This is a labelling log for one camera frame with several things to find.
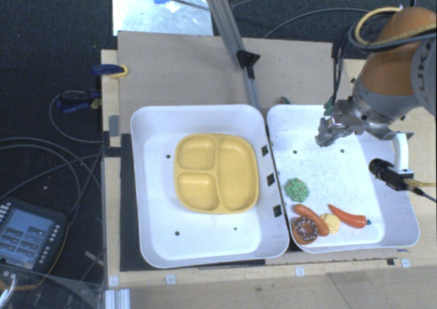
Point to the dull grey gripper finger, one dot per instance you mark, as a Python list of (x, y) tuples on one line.
[(324, 126), (329, 140)]

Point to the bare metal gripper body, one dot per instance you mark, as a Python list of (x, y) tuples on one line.
[(358, 120)]

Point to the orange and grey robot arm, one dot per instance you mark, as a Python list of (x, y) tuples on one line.
[(389, 72)]

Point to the white plastic tray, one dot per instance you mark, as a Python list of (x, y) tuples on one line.
[(338, 178), (205, 236)]

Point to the green broccoli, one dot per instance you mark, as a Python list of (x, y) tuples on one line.
[(297, 190)]

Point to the orange sausage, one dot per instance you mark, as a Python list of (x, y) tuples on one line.
[(312, 217)]

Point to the orange carrot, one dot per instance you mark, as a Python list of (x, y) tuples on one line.
[(348, 217)]

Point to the pale yellow bread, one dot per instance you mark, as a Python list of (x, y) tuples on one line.
[(332, 223)]

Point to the yellow divided plate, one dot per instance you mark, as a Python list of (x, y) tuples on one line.
[(235, 171)]

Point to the brown doughnut with sprinkles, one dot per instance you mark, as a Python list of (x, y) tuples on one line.
[(300, 236)]

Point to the brown cardboard board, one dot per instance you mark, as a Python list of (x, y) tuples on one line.
[(191, 72)]

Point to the black cylinder on white bracket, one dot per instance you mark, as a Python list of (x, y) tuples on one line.
[(392, 173)]

